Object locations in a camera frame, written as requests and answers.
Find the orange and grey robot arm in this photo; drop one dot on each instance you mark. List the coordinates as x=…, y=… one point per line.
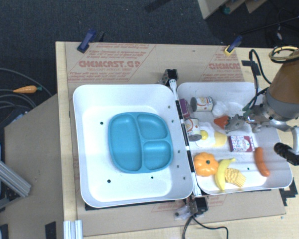
x=286, y=83

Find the blue divided plate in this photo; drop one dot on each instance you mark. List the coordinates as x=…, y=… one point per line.
x=129, y=143

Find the purple carton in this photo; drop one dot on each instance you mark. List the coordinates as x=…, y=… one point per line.
x=185, y=108

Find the orange carrot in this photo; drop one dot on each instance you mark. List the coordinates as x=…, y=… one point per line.
x=26, y=89

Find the orange sausage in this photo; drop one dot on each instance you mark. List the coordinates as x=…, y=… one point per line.
x=261, y=162

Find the red and white carton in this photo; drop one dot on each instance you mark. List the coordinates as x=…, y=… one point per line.
x=241, y=144

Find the pale yellow round toy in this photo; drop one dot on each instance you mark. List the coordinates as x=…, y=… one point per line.
x=220, y=139

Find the white can with yellow label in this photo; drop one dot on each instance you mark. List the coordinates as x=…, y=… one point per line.
x=204, y=103
x=192, y=128

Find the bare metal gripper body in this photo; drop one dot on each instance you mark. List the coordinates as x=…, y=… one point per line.
x=257, y=117

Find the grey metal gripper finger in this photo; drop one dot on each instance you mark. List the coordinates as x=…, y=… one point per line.
x=234, y=118
x=231, y=128

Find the orange pumpkin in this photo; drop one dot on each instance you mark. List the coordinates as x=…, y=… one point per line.
x=204, y=164

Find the thin black and white rod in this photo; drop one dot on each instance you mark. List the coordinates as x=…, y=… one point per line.
x=182, y=123

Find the red toy strawberry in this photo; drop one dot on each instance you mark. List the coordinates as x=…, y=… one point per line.
x=220, y=121

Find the white plastic tray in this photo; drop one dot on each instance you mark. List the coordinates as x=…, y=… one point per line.
x=94, y=143
x=239, y=163

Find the yellow banana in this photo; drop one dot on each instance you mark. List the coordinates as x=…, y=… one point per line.
x=220, y=173

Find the black cylinder on white bracket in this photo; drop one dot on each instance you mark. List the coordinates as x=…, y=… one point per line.
x=287, y=153

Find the brown cardboard board red print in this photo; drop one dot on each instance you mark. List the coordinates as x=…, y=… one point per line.
x=129, y=63

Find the white and yellow fried egg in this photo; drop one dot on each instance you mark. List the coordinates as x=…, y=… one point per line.
x=206, y=136

